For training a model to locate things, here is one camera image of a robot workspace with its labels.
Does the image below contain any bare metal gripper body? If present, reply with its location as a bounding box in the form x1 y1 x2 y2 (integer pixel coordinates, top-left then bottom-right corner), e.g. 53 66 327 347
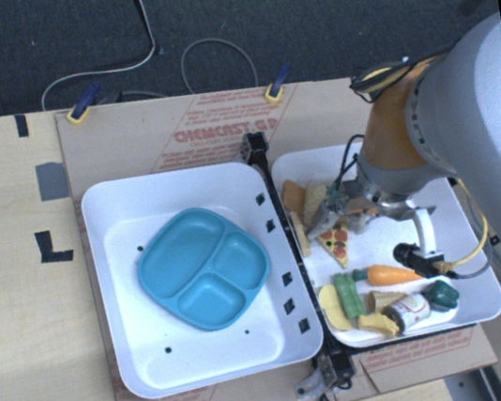
340 167 438 230

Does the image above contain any beige bread slice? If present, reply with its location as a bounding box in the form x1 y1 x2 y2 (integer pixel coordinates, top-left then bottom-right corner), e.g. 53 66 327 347
296 180 335 229

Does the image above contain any white plastic tray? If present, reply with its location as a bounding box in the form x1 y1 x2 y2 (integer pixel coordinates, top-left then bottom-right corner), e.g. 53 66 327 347
77 149 330 401
267 121 501 359

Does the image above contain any pizza slice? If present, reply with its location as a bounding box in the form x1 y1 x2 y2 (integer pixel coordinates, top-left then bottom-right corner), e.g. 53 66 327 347
314 220 357 274

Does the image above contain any brown bread slice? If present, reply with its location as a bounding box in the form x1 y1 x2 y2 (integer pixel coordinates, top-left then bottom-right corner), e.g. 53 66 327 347
279 177 311 217

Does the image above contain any orange carrot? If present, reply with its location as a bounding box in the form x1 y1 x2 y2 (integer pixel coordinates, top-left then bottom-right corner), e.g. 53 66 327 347
350 257 425 293

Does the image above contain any green asparagus bundle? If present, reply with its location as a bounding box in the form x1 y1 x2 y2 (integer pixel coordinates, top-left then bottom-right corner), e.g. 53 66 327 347
330 269 368 323

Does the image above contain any tan ice cream cone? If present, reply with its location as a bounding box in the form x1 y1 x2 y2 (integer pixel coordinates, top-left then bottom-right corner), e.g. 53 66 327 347
361 285 410 316

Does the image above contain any pale yellow banana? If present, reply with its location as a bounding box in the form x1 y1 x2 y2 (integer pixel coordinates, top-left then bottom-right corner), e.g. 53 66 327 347
316 281 355 335

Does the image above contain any small white and red can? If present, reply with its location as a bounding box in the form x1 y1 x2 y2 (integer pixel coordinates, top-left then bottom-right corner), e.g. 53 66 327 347
379 288 435 338

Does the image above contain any dark green pepper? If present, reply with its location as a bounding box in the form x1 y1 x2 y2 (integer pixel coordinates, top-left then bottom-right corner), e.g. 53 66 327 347
418 275 463 316

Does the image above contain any blue divided plate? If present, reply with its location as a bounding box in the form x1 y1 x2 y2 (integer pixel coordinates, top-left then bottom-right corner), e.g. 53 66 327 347
127 196 281 344

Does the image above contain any brown cardboard board, red print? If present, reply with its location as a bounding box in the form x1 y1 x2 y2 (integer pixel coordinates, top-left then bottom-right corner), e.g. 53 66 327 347
53 46 501 401

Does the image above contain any black cylinder on white bracket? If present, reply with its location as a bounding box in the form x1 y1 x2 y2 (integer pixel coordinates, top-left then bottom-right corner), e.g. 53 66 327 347
385 204 449 285

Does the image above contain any black block with thin wires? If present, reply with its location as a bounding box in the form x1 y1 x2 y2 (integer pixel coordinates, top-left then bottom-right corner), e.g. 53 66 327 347
237 130 273 167
311 345 359 394

